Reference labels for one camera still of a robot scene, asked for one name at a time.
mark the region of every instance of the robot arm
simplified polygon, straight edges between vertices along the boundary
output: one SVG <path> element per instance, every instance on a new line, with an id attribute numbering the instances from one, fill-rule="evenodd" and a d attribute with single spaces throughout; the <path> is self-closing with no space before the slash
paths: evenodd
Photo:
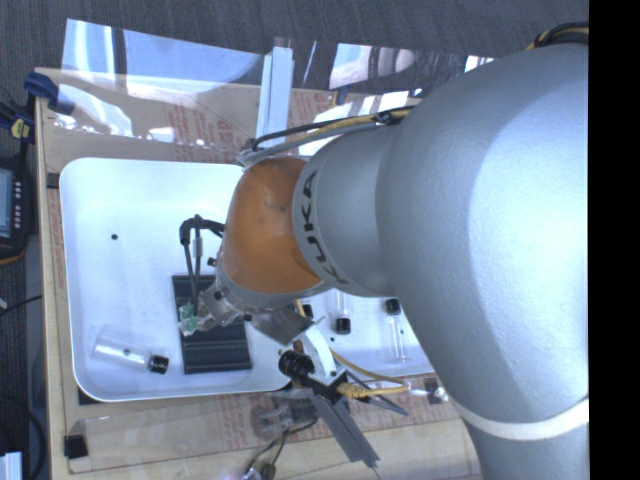
<path id="1" fill-rule="evenodd" d="M 465 422 L 485 478 L 585 478 L 584 418 L 517 434 L 589 396 L 587 65 L 581 45 L 522 52 L 397 126 L 249 168 L 218 295 L 256 315 L 329 287 L 397 297 L 449 395 L 480 418 Z"/>

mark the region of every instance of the white band on robot arm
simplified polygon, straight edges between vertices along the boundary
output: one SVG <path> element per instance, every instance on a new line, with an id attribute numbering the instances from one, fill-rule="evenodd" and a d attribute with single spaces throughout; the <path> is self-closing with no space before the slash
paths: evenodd
<path id="1" fill-rule="evenodd" d="M 492 421 L 464 408 L 453 400 L 451 395 L 449 395 L 449 401 L 456 408 L 460 417 L 470 425 L 492 436 L 511 441 L 551 439 L 589 423 L 589 397 L 584 398 L 570 409 L 553 418 L 534 423 L 502 423 Z"/>

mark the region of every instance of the clear plastic sheet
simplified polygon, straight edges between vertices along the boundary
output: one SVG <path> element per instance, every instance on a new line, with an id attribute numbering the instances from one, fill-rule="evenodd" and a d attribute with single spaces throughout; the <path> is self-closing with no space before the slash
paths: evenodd
<path id="1" fill-rule="evenodd" d="M 250 138 L 414 105 L 489 60 L 289 39 L 276 39 L 272 52 L 256 54 L 69 20 L 61 70 L 42 70 L 59 86 L 62 103 L 57 109 L 43 107 L 45 164 L 47 172 L 59 174 L 85 156 L 231 163 Z M 328 140 L 285 154 L 312 155 Z M 64 301 L 64 244 L 55 196 L 48 206 L 58 258 L 57 295 Z M 59 304 L 63 357 L 70 354 L 64 344 L 69 340 L 66 309 Z M 84 435 L 89 451 L 88 457 L 69 461 L 74 472 L 238 450 L 250 456 L 249 449 L 266 445 L 276 432 L 274 421 L 262 418 L 277 405 L 272 394 L 83 406 L 77 386 L 69 385 L 71 366 L 62 363 L 66 430 Z M 416 380 L 414 387 L 423 382 Z M 426 397 L 394 400 L 410 416 L 374 405 L 350 406 L 359 427 L 370 432 L 457 417 L 447 404 L 431 406 Z M 293 441 L 330 436 L 320 422 Z M 414 452 L 420 445 L 413 443 Z M 382 461 L 392 459 L 384 448 L 376 451 Z M 471 452 L 469 464 L 474 460 Z M 339 449 L 324 458 L 325 465 L 344 462 Z M 238 464 L 235 473 L 241 469 Z M 475 473 L 473 465 L 451 476 Z"/>

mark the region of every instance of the gray carpet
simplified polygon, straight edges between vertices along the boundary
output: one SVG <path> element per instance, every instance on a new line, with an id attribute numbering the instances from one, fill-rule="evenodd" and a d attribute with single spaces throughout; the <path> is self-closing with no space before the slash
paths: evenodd
<path id="1" fill-rule="evenodd" d="M 500 57 L 587 20 L 589 0 L 0 0 L 0 85 L 17 101 L 30 70 L 60 66 L 67 18 L 257 53 L 285 37 Z M 0 156 L 16 152 L 1 131 Z M 22 300 L 24 280 L 22 262 L 0 267 L 0 296 Z M 26 405 L 25 321 L 24 310 L 0 321 L 0 395 Z M 27 428 L 0 404 L 0 435 L 26 449 Z"/>

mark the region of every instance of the vial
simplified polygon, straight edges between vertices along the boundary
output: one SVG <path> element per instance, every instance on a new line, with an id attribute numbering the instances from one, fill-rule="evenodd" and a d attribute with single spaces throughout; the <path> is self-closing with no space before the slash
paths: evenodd
<path id="1" fill-rule="evenodd" d="M 349 334 L 351 332 L 351 318 L 346 303 L 346 293 L 334 290 L 334 295 L 335 331 L 337 334 Z"/>
<path id="2" fill-rule="evenodd" d="M 384 302 L 384 309 L 387 314 L 385 326 L 388 342 L 388 355 L 392 363 L 406 363 L 410 357 L 405 348 L 404 332 L 400 315 L 402 307 L 398 299 L 387 299 Z"/>
<path id="3" fill-rule="evenodd" d="M 91 357 L 96 361 L 124 366 L 134 370 L 164 374 L 169 359 L 152 354 L 137 339 L 125 331 L 104 328 L 98 334 Z"/>

